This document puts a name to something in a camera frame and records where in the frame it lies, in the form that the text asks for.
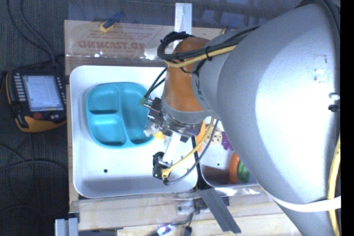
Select white plastic tray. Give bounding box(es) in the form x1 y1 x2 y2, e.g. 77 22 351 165
197 118 261 189
69 64 199 200

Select blue divided plate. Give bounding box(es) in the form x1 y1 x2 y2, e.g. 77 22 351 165
85 82 156 150

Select purple grapes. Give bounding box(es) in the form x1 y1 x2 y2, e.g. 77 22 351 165
220 131 235 151

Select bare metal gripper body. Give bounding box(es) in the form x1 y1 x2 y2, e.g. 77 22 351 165
145 96 204 144

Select thin black rod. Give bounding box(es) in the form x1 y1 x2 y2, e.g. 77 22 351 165
191 137 202 191

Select pale chocolate chip biscuit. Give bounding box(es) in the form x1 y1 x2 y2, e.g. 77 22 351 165
211 129 223 146

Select brown sausage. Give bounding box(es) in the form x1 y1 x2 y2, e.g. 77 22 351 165
203 165 231 185

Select black cylinder on white bracket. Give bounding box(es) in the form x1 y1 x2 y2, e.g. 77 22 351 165
152 135 184 180

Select orange carrot with green top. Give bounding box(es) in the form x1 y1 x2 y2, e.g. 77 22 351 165
228 152 250 185

